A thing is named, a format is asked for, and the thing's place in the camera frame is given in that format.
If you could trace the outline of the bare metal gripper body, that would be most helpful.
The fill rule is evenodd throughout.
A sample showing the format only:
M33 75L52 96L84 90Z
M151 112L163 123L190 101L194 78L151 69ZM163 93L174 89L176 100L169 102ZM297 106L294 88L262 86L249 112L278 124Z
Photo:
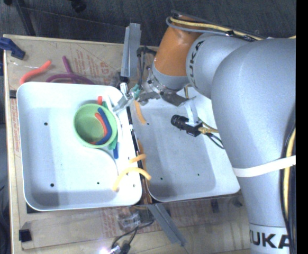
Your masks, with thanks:
M162 81L158 79L148 79L142 84L143 92L139 94L137 101L141 103L149 99L161 98L173 106L181 106L185 104L188 99L186 96L178 95L178 92L189 87L194 88L187 79L165 79Z

